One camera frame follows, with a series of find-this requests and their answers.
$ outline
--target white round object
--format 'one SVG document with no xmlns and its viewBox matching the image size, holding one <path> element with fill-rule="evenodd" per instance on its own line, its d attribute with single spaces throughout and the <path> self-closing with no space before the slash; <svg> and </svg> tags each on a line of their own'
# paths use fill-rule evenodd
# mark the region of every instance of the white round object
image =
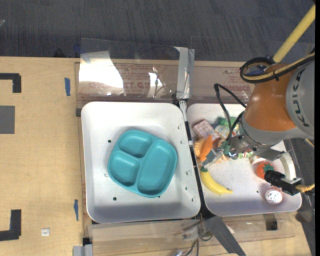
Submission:
<svg viewBox="0 0 320 256">
<path fill-rule="evenodd" d="M 281 192 L 274 189 L 269 189 L 265 192 L 265 199 L 270 205 L 277 205 L 281 203 L 283 196 Z"/>
</svg>

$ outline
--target black connector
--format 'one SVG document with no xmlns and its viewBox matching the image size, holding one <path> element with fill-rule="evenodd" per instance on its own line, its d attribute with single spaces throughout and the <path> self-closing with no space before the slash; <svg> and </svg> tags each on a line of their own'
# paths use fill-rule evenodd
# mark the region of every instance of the black connector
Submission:
<svg viewBox="0 0 320 256">
<path fill-rule="evenodd" d="M 274 170 L 267 170 L 264 174 L 264 179 L 271 185 L 282 188 L 283 192 L 291 196 L 300 193 L 296 186 L 301 184 L 301 179 L 286 180 L 286 176 L 283 173 Z"/>
</svg>

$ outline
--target gray square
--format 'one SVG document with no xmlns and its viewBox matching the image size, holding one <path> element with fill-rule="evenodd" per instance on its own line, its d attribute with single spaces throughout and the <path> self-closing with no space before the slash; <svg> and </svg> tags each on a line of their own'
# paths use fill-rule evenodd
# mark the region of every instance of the gray square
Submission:
<svg viewBox="0 0 320 256">
<path fill-rule="evenodd" d="M 15 106 L 0 106 L 0 134 L 15 133 Z"/>
</svg>

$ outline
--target wooden board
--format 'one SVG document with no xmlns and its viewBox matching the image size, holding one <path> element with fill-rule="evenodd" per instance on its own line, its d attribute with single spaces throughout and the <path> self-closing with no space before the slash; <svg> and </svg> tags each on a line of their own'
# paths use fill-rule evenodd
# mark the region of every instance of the wooden board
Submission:
<svg viewBox="0 0 320 256">
<path fill-rule="evenodd" d="M 1 231 L 9 229 L 11 210 L 21 209 L 22 218 L 20 238 L 0 241 L 0 255 L 71 256 L 82 244 L 76 61 L 0 57 L 0 72 L 19 73 L 22 81 L 22 92 L 12 93 L 12 81 L 0 80 L 0 105 L 15 106 L 15 133 L 0 134 Z"/>
</svg>

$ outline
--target black corner marker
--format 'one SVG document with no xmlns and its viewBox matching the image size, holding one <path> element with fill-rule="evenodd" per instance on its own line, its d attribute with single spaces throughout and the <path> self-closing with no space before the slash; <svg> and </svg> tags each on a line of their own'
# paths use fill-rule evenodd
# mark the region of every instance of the black corner marker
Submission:
<svg viewBox="0 0 320 256">
<path fill-rule="evenodd" d="M 19 73 L 0 73 L 0 80 L 12 80 L 12 92 L 21 93 L 21 75 Z"/>
<path fill-rule="evenodd" d="M 0 231 L 0 241 L 17 240 L 21 236 L 21 210 L 11 210 L 10 229 Z"/>
</svg>

